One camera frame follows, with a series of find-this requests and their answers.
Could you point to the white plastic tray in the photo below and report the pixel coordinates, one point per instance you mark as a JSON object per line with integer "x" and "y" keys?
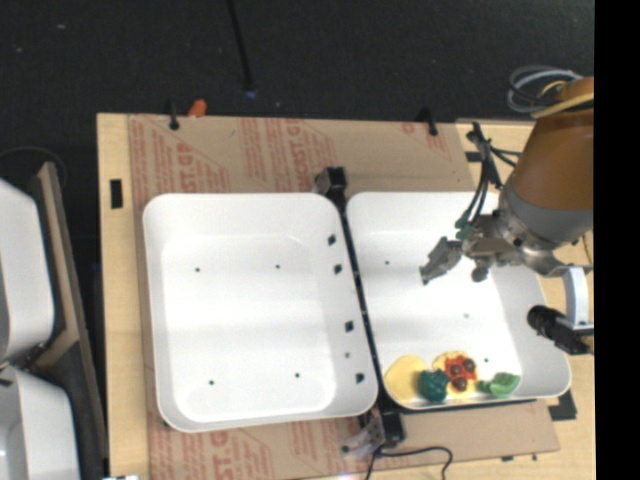
{"x": 440, "y": 318}
{"x": 250, "y": 318}

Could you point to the light green leaf vegetable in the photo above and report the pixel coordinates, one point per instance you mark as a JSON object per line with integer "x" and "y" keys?
{"x": 502, "y": 384}

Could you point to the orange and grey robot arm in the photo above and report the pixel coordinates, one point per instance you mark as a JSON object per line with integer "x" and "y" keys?
{"x": 555, "y": 168}

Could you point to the yellow and red pizza slice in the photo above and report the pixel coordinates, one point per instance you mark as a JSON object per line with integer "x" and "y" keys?
{"x": 457, "y": 368}

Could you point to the brown cardboard board red print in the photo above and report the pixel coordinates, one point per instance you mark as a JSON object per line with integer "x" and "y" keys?
{"x": 300, "y": 153}

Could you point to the dark green broccoli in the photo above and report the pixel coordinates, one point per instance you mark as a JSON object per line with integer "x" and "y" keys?
{"x": 433, "y": 386}

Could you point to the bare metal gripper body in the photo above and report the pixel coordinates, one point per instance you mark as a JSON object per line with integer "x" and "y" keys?
{"x": 505, "y": 248}

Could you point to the black cylinder on white bracket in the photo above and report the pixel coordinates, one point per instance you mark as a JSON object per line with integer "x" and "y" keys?
{"x": 555, "y": 325}

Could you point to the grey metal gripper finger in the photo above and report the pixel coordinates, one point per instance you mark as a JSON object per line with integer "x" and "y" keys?
{"x": 481, "y": 271}
{"x": 439, "y": 263}

